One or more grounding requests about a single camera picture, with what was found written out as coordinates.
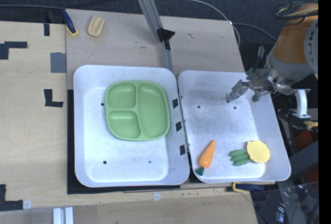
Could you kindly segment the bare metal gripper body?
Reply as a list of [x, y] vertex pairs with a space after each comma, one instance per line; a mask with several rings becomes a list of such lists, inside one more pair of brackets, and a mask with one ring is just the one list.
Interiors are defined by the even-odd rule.
[[254, 91], [255, 95], [266, 95], [272, 92], [288, 94], [292, 90], [293, 81], [277, 74], [258, 68], [248, 74], [248, 87]]

